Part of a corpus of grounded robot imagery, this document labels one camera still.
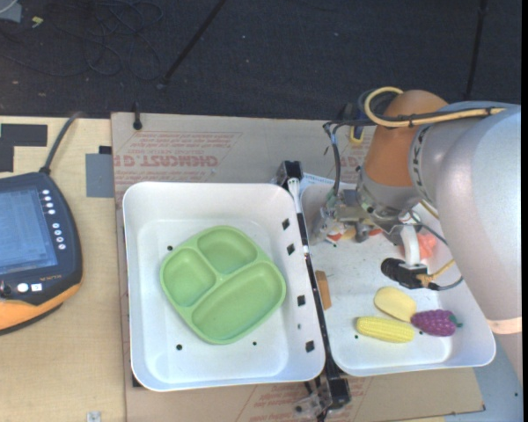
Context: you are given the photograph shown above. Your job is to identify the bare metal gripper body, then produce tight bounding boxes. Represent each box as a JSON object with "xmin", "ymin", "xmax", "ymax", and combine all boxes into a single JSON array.
[{"xmin": 333, "ymin": 189, "xmax": 407, "ymax": 237}]

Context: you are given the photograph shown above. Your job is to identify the orange and white toy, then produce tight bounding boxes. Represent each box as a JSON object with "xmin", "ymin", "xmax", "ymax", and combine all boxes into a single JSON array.
[{"xmin": 326, "ymin": 226, "xmax": 357, "ymax": 244}]

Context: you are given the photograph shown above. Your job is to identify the salmon pink toy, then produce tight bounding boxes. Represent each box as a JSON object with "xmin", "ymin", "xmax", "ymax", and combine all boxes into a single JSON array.
[{"xmin": 417, "ymin": 233, "xmax": 437, "ymax": 261}]

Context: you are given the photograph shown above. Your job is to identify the clear plastic bottle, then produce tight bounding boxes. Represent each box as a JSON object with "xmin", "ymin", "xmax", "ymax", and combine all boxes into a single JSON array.
[{"xmin": 311, "ymin": 207, "xmax": 334, "ymax": 244}]

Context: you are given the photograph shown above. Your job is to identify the thin black and white rod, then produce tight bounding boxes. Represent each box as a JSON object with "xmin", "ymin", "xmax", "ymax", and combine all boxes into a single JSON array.
[{"xmin": 287, "ymin": 176, "xmax": 342, "ymax": 408}]

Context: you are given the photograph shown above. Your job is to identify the pale yellow oval toy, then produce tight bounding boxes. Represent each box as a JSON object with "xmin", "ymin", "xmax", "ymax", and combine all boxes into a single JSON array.
[{"xmin": 373, "ymin": 286, "xmax": 418, "ymax": 324}]

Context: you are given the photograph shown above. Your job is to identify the yellow corn cob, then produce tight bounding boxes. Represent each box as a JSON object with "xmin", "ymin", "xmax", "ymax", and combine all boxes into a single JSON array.
[{"xmin": 356, "ymin": 316, "xmax": 416, "ymax": 345}]

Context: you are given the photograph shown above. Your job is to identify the purple grapes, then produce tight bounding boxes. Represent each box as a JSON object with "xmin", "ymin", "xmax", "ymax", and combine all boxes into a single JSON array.
[{"xmin": 410, "ymin": 309, "xmax": 463, "ymax": 338}]

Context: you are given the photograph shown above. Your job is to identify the brown cardboard board red print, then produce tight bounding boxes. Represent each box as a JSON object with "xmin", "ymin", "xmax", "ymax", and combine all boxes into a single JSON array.
[{"xmin": 109, "ymin": 111, "xmax": 487, "ymax": 422}]

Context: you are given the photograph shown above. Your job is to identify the white plastic tray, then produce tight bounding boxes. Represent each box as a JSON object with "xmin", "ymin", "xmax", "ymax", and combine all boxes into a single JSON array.
[
  {"xmin": 299, "ymin": 182, "xmax": 497, "ymax": 378},
  {"xmin": 121, "ymin": 180, "xmax": 326, "ymax": 393}
]

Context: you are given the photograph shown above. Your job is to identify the green divided plate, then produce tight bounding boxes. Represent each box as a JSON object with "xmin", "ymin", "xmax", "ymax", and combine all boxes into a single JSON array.
[{"xmin": 159, "ymin": 225, "xmax": 288, "ymax": 346}]

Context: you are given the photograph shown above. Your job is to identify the black cylinder on white bracket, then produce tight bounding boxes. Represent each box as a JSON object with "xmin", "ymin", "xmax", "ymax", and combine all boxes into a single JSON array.
[{"xmin": 380, "ymin": 225, "xmax": 430, "ymax": 290}]

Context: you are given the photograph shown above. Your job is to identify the black block with thin wires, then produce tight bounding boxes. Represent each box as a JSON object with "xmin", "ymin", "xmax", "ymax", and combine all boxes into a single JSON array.
[
  {"xmin": 275, "ymin": 160, "xmax": 303, "ymax": 187},
  {"xmin": 325, "ymin": 375, "xmax": 351, "ymax": 412}
]

